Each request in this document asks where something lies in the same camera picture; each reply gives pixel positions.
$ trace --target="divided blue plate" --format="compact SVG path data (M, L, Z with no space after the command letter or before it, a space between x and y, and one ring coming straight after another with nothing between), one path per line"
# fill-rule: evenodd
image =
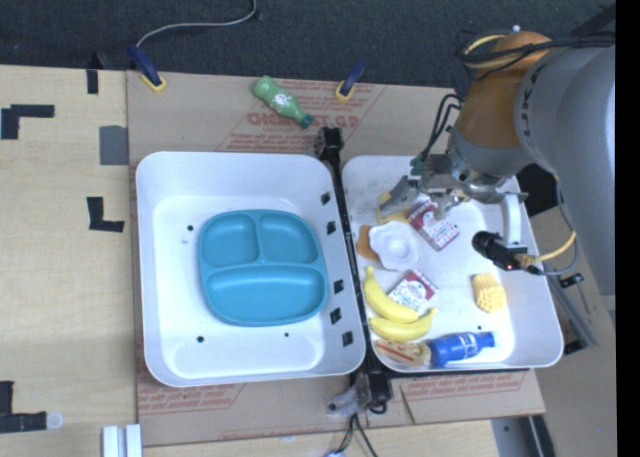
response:
M200 281L224 322L272 326L301 322L327 301L327 271L309 224L278 210L216 215L200 232Z

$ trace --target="blue bottle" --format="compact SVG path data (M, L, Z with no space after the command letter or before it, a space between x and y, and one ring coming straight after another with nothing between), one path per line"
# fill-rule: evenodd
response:
M495 347L496 339L492 332L455 333L431 340L431 363L442 366L449 361L460 361L477 356L486 347Z

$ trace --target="blue clamp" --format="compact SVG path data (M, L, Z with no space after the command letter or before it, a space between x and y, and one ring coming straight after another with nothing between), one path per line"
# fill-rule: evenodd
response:
M354 89L355 83L358 80L360 80L360 77L364 73L364 67L365 67L364 61L359 60L354 66L354 68L351 70L351 73L349 74L347 79L343 80L338 84L338 87L336 88L336 94L335 94L336 100L341 102L349 101L349 99L353 95L353 92L355 91Z
M135 62L136 67L142 73L140 78L153 91L160 92L167 86L166 80L158 74L158 70L151 62L151 59L140 48L135 45L128 46L127 55Z

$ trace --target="black hole in bin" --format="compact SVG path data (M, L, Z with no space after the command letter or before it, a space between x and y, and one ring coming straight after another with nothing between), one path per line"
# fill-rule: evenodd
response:
M347 345L351 345L353 343L353 333L351 331L347 331L342 334L342 346L346 347Z
M331 324L335 324L338 320L340 320L342 318L340 308L336 308L331 313L329 313L329 318L331 318Z

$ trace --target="green bottle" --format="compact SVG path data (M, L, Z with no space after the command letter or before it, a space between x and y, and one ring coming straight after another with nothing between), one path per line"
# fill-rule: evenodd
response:
M263 76L253 86L253 94L264 100L269 107L284 117L298 122L302 128L307 128L312 122L311 114L306 114L293 96L275 83L270 76Z

